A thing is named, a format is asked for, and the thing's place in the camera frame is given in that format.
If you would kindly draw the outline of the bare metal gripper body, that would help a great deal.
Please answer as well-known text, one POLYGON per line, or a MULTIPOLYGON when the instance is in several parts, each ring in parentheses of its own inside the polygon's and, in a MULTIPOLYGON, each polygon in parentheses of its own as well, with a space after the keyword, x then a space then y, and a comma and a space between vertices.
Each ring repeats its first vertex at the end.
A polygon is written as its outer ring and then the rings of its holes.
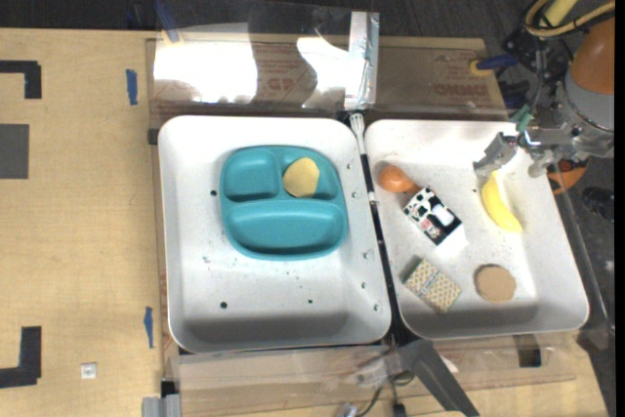
POLYGON ((576 112, 517 111, 518 143, 534 159, 586 161, 614 156, 614 132, 576 112))

